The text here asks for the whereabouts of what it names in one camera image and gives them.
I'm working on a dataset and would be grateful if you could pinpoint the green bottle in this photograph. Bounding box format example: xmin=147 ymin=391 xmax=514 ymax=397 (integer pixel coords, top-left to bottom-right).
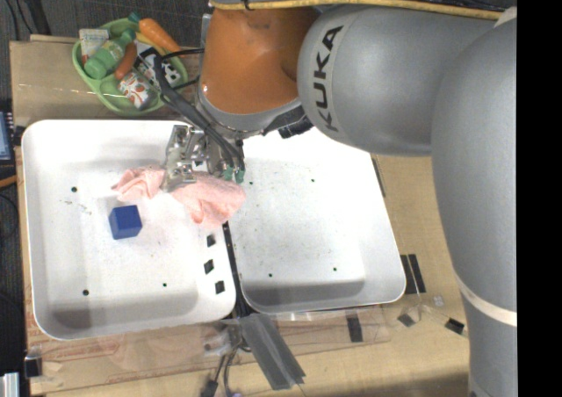
xmin=83 ymin=28 xmax=138 ymax=81

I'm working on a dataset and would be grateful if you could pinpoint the white can with red print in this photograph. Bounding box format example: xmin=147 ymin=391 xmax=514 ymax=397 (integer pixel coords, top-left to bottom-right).
xmin=117 ymin=70 xmax=159 ymax=112

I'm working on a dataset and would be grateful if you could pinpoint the orange carrot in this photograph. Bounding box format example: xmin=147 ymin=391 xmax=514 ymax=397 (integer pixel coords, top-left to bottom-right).
xmin=127 ymin=11 xmax=183 ymax=54

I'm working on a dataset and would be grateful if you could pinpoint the thin black rod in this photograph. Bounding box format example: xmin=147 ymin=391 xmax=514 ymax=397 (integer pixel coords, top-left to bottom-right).
xmin=221 ymin=220 xmax=243 ymax=318

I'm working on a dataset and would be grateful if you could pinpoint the black cylinder on white bracket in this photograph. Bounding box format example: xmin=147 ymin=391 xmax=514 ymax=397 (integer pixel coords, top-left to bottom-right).
xmin=277 ymin=116 xmax=315 ymax=140

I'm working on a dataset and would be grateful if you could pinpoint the white carton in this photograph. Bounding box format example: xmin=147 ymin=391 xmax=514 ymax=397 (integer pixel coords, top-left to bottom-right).
xmin=78 ymin=27 xmax=111 ymax=65

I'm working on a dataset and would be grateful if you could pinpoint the pink cloth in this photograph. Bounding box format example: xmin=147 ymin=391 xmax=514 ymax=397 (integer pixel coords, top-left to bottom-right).
xmin=111 ymin=165 xmax=248 ymax=226

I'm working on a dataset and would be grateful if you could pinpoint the yellow banana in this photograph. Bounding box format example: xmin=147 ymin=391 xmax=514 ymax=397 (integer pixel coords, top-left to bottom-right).
xmin=133 ymin=30 xmax=169 ymax=56

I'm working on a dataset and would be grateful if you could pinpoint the white plastic tray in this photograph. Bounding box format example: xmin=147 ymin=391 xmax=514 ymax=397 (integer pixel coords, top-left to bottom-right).
xmin=20 ymin=119 xmax=238 ymax=342
xmin=227 ymin=127 xmax=407 ymax=315

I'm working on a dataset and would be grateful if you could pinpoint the brown cardboard board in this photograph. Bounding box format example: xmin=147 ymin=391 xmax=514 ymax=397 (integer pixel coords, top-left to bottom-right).
xmin=8 ymin=33 xmax=472 ymax=397

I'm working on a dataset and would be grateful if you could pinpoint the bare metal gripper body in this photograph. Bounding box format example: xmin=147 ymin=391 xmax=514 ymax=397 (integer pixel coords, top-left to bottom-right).
xmin=187 ymin=125 xmax=246 ymax=177

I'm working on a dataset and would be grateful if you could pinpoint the blue cube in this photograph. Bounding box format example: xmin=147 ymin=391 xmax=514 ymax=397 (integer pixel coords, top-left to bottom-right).
xmin=107 ymin=204 xmax=144 ymax=242

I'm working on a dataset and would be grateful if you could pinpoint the green divided plate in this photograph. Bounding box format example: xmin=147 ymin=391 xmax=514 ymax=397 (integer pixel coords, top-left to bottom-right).
xmin=71 ymin=18 xmax=191 ymax=117

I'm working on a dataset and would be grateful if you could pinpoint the brown sausage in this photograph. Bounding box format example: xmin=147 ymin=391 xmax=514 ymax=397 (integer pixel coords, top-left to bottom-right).
xmin=114 ymin=40 xmax=139 ymax=82

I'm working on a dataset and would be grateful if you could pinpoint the black and white packet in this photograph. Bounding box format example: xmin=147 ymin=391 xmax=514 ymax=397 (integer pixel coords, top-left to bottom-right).
xmin=134 ymin=40 xmax=186 ymax=90

